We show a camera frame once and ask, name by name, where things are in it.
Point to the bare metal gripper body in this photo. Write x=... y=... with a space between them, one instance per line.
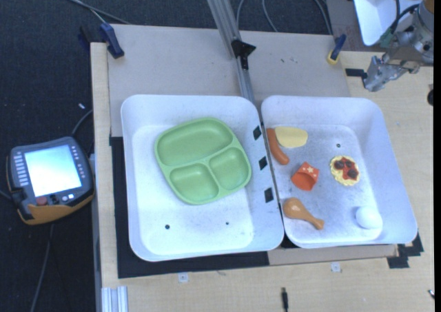
x=415 y=46

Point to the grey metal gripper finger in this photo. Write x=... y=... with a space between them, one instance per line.
x=406 y=69
x=376 y=76

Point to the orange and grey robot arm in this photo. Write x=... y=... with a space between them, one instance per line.
x=426 y=17

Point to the yellow pizza with red sauce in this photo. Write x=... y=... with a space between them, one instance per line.
x=345 y=170

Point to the yellow potato chip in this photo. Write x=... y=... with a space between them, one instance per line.
x=293 y=136

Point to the orange sausage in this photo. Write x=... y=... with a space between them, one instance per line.
x=279 y=155

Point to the white plastic tray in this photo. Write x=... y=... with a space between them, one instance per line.
x=327 y=207
x=193 y=235

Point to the white egg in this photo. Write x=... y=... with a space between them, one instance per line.
x=368 y=217

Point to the brown chicken drumstick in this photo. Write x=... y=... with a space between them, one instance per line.
x=295 y=209

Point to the green divided plate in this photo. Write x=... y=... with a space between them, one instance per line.
x=193 y=142

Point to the brown cardboard board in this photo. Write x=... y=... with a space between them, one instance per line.
x=179 y=62

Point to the black cylinder on white bracket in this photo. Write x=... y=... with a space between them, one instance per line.
x=430 y=97

